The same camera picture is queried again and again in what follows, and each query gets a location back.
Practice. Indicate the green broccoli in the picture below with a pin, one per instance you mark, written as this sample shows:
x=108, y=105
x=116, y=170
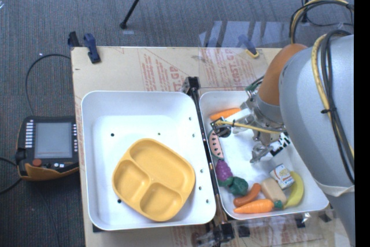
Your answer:
x=238, y=186

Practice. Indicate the yellow divided plate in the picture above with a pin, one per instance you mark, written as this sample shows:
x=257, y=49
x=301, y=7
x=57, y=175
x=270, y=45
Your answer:
x=153, y=179

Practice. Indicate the yellow banana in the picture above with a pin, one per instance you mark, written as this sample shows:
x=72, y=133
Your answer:
x=297, y=191

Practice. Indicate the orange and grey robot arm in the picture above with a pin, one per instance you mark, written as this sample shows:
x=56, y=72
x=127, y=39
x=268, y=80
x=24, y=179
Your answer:
x=306, y=112

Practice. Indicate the orange carrot with green top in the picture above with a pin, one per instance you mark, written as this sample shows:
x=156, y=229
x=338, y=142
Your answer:
x=254, y=206

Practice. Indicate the small white carton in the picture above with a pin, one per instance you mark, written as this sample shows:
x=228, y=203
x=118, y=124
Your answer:
x=282, y=176

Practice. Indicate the beige bread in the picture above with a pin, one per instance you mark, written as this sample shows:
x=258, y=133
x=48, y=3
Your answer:
x=272, y=189

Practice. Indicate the small orange carrot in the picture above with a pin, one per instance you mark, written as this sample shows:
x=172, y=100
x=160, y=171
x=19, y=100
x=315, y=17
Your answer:
x=225, y=114

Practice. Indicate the watermelon slice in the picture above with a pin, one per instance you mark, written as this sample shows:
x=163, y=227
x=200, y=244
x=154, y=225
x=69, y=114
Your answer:
x=216, y=145

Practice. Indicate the white plastic tray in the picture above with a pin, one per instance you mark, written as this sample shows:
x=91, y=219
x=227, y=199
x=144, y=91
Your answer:
x=150, y=112
x=240, y=153

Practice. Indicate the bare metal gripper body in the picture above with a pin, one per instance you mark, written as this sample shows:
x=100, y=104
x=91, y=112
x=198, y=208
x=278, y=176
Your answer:
x=261, y=124

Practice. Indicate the brown cardboard board red print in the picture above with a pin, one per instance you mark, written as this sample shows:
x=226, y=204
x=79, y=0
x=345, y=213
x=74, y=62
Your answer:
x=162, y=69

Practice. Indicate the brown sausage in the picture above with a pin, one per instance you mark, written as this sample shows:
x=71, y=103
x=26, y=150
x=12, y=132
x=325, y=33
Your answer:
x=248, y=197

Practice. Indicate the purple grapes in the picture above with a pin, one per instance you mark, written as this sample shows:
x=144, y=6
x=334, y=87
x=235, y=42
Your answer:
x=223, y=171

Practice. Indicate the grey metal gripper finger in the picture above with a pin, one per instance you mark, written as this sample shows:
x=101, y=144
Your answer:
x=266, y=149
x=255, y=155

